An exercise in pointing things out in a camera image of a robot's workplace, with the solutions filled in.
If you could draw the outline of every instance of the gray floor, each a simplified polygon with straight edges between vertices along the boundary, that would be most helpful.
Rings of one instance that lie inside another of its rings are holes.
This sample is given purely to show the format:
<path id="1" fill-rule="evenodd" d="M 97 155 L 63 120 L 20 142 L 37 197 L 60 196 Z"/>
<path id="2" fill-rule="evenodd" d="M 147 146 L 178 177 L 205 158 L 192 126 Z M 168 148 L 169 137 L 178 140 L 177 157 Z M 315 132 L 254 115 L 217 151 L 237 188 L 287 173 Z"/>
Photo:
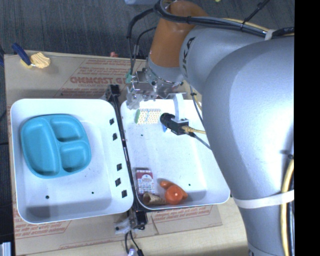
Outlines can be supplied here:
<path id="1" fill-rule="evenodd" d="M 260 0 L 192 0 L 210 16 L 243 20 Z M 1 0 L 0 44 L 7 54 L 18 43 L 27 50 L 128 58 L 126 40 L 130 20 L 151 5 L 127 5 L 124 0 Z M 138 21 L 132 38 L 158 22 L 155 14 Z M 250 20 L 270 29 L 295 26 L 295 1 L 271 0 Z M 148 54 L 153 33 L 140 40 L 141 55 Z M 7 137 L 5 78 L 0 70 L 0 244 L 12 241 L 11 184 Z"/>

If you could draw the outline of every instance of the yellow sponge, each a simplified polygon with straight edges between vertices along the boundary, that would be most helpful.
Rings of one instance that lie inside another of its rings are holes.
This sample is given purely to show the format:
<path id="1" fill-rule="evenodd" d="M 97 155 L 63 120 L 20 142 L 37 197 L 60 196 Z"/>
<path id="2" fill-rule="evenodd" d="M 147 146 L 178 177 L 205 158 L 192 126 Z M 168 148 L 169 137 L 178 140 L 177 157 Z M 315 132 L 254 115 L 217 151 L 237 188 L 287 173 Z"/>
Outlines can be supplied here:
<path id="1" fill-rule="evenodd" d="M 135 113 L 134 122 L 138 125 L 157 124 L 161 115 L 159 108 L 139 108 Z"/>
<path id="2" fill-rule="evenodd" d="M 31 55 L 30 60 L 39 69 L 48 67 L 51 62 L 50 58 L 44 56 L 42 52 Z"/>

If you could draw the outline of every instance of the blue divided plate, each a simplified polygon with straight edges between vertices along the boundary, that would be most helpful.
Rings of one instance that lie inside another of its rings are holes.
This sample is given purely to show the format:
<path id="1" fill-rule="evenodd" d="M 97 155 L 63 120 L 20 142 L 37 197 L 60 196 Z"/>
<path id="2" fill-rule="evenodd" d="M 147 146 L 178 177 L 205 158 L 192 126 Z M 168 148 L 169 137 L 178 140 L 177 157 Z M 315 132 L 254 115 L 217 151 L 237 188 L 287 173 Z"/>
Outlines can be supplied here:
<path id="1" fill-rule="evenodd" d="M 82 171 L 91 161 L 91 149 L 80 121 L 68 114 L 29 119 L 20 132 L 29 169 L 41 178 L 56 178 Z"/>

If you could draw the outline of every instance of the cable tie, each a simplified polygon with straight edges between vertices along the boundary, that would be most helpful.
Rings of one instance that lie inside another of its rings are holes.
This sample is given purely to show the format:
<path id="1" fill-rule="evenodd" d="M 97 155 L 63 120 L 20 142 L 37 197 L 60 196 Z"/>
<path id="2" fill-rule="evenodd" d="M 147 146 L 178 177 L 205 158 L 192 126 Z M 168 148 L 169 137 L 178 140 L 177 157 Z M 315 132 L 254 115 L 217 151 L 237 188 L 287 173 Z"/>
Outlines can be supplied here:
<path id="1" fill-rule="evenodd" d="M 242 23 L 241 23 L 241 26 L 240 26 L 240 31 L 243 32 L 243 28 L 244 28 L 244 25 L 246 23 L 246 20 L 244 20 Z"/>
<path id="2" fill-rule="evenodd" d="M 267 40 L 272 39 L 272 34 L 275 31 L 276 31 L 275 29 L 269 29 L 265 34 L 264 40 L 267 41 Z"/>
<path id="3" fill-rule="evenodd" d="M 236 199 L 234 196 L 232 198 L 234 199 L 235 204 L 240 208 L 256 209 L 289 203 L 295 199 L 295 190 L 293 189 L 288 192 L 274 194 L 268 197 L 258 199 L 241 200 Z"/>
<path id="4" fill-rule="evenodd" d="M 191 16 L 186 17 L 186 23 L 188 23 L 190 25 L 190 18 Z"/>
<path id="5" fill-rule="evenodd" d="M 135 44 L 133 48 L 133 56 L 139 54 L 139 45 Z"/>

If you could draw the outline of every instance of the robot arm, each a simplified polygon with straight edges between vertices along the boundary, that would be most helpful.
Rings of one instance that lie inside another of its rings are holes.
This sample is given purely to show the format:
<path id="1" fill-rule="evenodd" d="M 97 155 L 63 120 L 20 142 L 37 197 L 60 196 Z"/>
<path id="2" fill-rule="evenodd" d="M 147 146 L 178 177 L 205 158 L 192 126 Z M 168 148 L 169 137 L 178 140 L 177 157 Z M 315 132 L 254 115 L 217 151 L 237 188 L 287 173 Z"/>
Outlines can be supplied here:
<path id="1" fill-rule="evenodd" d="M 167 10 L 208 20 L 184 0 Z M 250 255 L 288 256 L 293 254 L 281 228 L 281 200 L 262 207 L 254 202 L 281 197 L 288 156 L 294 155 L 294 36 L 265 40 L 257 34 L 267 31 L 252 31 L 161 19 L 140 74 L 149 90 L 140 90 L 140 99 L 166 99 L 182 80 L 202 95 L 203 125 L 238 202 Z M 137 95 L 135 86 L 139 81 L 132 83 L 131 95 Z M 253 203 L 244 207 L 241 202 Z"/>

